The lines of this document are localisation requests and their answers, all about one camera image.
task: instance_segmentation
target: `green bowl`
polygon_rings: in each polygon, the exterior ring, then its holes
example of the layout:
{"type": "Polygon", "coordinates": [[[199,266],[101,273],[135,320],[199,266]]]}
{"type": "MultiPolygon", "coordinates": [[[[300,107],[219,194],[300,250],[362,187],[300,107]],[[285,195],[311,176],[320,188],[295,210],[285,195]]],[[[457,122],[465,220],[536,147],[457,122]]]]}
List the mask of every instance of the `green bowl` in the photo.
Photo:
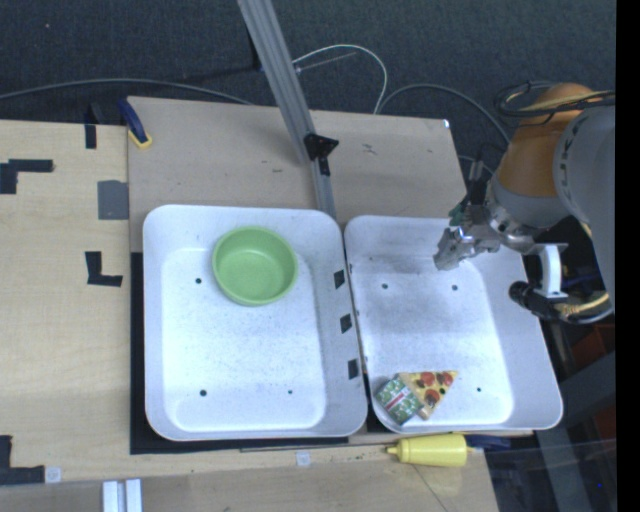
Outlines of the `green bowl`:
{"type": "Polygon", "coordinates": [[[229,231],[213,251],[213,274],[231,300],[262,306],[284,297],[298,277],[298,260],[287,241],[258,226],[229,231]]]}

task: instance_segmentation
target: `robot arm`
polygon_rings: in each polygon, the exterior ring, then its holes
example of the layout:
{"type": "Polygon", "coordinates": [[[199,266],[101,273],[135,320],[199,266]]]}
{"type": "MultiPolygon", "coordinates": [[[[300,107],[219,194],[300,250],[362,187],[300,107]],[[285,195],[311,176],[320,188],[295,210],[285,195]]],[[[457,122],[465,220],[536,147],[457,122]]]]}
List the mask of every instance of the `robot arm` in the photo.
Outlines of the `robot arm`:
{"type": "Polygon", "coordinates": [[[577,84],[549,88],[520,110],[516,130],[498,170],[482,182],[470,176],[467,197],[452,211],[435,255],[441,270],[504,245],[538,254],[543,284],[512,287],[514,300],[544,318],[579,314],[610,300],[615,308],[615,100],[577,84]],[[560,292],[559,252],[536,236],[573,215],[590,236],[607,296],[569,305],[560,292]]]}

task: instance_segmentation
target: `white tray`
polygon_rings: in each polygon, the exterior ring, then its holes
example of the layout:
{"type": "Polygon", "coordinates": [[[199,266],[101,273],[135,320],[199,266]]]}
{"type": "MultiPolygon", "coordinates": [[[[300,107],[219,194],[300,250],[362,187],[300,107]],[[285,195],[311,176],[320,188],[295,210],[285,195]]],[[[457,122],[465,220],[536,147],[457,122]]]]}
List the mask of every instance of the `white tray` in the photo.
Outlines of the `white tray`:
{"type": "Polygon", "coordinates": [[[345,231],[357,323],[372,393],[398,372],[457,370],[427,421],[390,430],[531,430],[556,425],[562,400],[539,321],[510,300],[526,280],[522,258],[502,248],[451,271],[433,262],[447,221],[363,216],[345,231]]]}
{"type": "Polygon", "coordinates": [[[145,402],[158,434],[340,437],[362,426],[367,401],[333,219],[314,210],[168,205],[147,216],[143,248],[145,402]],[[247,225],[279,233],[298,257],[294,288],[266,306],[229,300],[211,268],[218,238],[247,225]]]}

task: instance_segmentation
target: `toy pizza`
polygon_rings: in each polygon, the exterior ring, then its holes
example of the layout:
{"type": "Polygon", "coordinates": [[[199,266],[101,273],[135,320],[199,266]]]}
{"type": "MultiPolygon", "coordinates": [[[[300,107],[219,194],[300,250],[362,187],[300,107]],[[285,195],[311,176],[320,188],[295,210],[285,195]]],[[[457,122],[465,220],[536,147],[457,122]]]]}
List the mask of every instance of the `toy pizza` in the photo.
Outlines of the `toy pizza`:
{"type": "Polygon", "coordinates": [[[427,420],[457,375],[453,370],[399,373],[378,390],[376,399],[400,425],[416,414],[427,420]]]}

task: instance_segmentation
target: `green packet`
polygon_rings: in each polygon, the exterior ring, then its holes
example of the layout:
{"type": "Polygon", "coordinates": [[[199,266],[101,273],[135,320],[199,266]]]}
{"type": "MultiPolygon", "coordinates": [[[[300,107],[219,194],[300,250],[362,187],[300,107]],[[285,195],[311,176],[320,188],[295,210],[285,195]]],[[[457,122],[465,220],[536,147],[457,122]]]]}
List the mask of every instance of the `green packet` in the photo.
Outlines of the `green packet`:
{"type": "Polygon", "coordinates": [[[405,423],[424,407],[420,399],[411,392],[399,377],[387,382],[378,390],[375,396],[380,405],[399,425],[405,423]]]}

